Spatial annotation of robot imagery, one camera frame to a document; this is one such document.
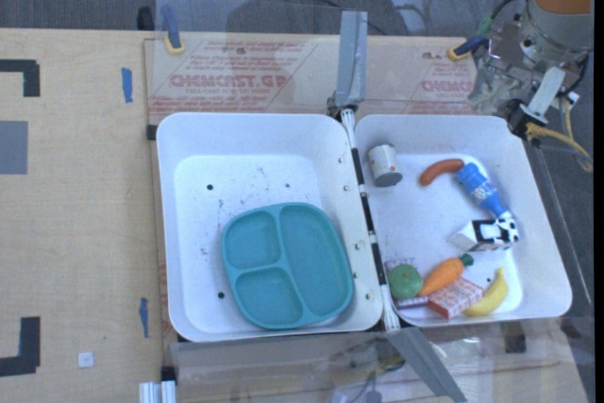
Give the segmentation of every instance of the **yellow banana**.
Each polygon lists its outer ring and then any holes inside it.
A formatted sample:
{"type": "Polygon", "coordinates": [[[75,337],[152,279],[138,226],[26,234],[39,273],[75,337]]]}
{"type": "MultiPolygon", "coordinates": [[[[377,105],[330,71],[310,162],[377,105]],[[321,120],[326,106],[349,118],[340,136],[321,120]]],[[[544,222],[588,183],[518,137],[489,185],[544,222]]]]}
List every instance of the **yellow banana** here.
{"type": "Polygon", "coordinates": [[[484,296],[463,313],[468,316],[483,316],[493,312],[503,302],[508,295],[508,283],[504,277],[503,267],[499,267],[495,272],[495,280],[484,293],[484,296]]]}

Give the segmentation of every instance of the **pink box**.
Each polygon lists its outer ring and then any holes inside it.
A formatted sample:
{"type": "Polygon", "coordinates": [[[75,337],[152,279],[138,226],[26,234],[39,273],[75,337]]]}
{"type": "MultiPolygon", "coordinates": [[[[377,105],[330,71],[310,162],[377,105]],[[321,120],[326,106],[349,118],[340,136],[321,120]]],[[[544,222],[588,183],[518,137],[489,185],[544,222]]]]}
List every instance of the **pink box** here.
{"type": "Polygon", "coordinates": [[[466,310],[484,296],[484,290],[469,280],[460,277],[455,282],[428,296],[428,307],[450,319],[466,310]]]}

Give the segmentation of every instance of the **orange carrot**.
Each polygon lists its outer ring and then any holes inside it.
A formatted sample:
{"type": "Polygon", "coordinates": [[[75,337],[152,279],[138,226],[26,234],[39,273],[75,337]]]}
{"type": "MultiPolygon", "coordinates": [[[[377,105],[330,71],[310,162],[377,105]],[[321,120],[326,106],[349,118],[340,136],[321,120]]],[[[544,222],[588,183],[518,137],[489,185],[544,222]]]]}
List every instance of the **orange carrot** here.
{"type": "Polygon", "coordinates": [[[424,280],[424,286],[418,295],[432,294],[434,291],[438,291],[444,286],[455,282],[461,277],[463,268],[473,263],[474,259],[469,254],[463,254],[461,257],[451,257],[442,261],[424,280]]]}

